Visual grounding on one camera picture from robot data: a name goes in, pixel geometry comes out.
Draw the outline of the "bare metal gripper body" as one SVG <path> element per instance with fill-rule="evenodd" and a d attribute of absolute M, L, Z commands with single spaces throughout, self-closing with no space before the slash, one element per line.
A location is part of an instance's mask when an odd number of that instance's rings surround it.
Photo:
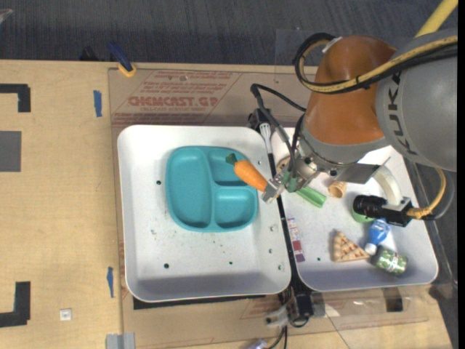
<path fill-rule="evenodd" d="M 302 156 L 297 152 L 294 157 L 282 158 L 282 187 L 286 191 L 298 191 L 317 177 L 327 177 L 331 182 L 348 181 L 357 165 L 357 162 L 336 164 L 316 155 Z"/>

